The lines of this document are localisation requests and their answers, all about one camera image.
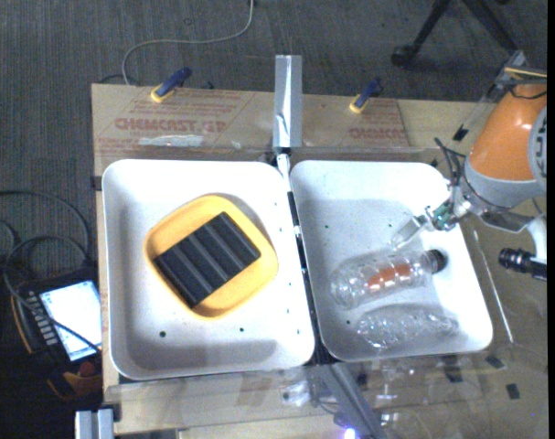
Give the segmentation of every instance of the screen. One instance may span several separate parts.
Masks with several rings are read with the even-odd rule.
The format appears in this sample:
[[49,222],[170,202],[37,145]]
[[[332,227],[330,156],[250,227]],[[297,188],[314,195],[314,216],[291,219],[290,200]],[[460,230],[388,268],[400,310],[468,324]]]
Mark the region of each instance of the screen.
[[[101,300],[91,280],[46,291],[39,297],[51,318],[94,345],[101,344]],[[71,361],[96,353],[94,348],[68,330],[56,329]]]

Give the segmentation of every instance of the yellow tray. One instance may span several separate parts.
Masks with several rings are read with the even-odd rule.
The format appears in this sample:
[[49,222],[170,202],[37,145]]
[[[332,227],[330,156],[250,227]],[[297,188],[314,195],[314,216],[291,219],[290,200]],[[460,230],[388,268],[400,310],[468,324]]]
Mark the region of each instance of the yellow tray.
[[[259,250],[260,257],[190,308],[159,271],[154,259],[222,212],[244,232]],[[149,267],[174,291],[182,306],[203,319],[220,318],[242,306],[275,277],[278,269],[275,250],[257,226],[231,201],[216,195],[196,198],[159,221],[147,233],[143,250]]]

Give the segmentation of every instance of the transparent bottle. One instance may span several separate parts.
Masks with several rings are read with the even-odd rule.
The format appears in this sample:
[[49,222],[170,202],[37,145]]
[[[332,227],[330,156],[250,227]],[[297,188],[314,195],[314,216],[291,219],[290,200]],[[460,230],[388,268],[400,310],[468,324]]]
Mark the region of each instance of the transparent bottle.
[[436,250],[373,253],[343,262],[331,275],[330,292],[345,309],[354,309],[400,290],[426,284],[447,264]]
[[356,330],[377,352],[382,352],[454,336],[459,324],[439,305],[396,304],[368,311],[358,320]]

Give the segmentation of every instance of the blue and yellow clamp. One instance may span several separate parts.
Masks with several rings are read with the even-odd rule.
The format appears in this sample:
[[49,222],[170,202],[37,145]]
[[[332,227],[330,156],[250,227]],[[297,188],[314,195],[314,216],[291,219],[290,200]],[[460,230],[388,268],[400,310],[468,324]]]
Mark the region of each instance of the blue and yellow clamp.
[[163,102],[174,93],[174,90],[178,86],[181,87],[184,84],[184,81],[191,76],[192,69],[190,67],[184,67],[183,69],[178,70],[171,77],[169,77],[168,80],[151,90],[151,99],[155,102]]
[[354,113],[361,113],[368,103],[368,98],[371,96],[379,96],[383,91],[383,85],[380,78],[375,78],[368,86],[357,96],[352,99],[350,103],[350,111]]

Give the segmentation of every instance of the cardboard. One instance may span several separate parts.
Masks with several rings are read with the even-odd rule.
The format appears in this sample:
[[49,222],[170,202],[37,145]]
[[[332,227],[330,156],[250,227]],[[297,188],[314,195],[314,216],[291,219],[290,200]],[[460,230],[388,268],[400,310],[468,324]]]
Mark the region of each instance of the cardboard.
[[[157,103],[152,87],[93,84],[95,175],[123,158],[176,158],[178,148],[270,150],[273,93],[179,88]],[[319,147],[409,146],[396,100],[356,114],[346,96],[305,94],[303,142]]]

